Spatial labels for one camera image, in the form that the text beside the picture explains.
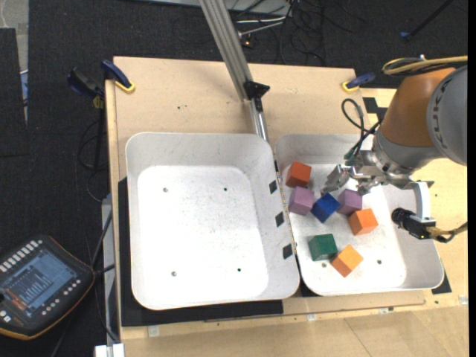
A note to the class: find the purple cube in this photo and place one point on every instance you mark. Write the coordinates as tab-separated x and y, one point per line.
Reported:
301	200
350	201

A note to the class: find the black cylinder on white bracket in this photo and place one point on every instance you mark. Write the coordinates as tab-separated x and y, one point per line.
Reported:
409	222

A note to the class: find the green cube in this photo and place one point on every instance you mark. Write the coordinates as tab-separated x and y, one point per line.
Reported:
322	246

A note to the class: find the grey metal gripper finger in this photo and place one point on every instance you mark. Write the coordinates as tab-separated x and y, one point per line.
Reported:
336	179
365	186

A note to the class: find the white plastic tray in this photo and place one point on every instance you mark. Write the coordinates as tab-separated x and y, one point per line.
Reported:
375	259
201	221

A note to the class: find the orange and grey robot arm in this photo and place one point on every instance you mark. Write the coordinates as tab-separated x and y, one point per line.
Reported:
413	114

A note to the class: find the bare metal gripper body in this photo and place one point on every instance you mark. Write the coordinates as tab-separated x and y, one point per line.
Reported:
383	171

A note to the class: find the blue cube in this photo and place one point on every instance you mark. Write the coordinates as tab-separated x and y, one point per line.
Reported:
324	207

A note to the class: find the light orange cube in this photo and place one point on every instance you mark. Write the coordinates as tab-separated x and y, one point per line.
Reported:
347	260

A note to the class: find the red-orange cube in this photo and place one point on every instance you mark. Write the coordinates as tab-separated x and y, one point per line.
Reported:
298	174

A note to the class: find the pale wood board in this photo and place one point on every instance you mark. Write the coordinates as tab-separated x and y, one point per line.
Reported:
186	99

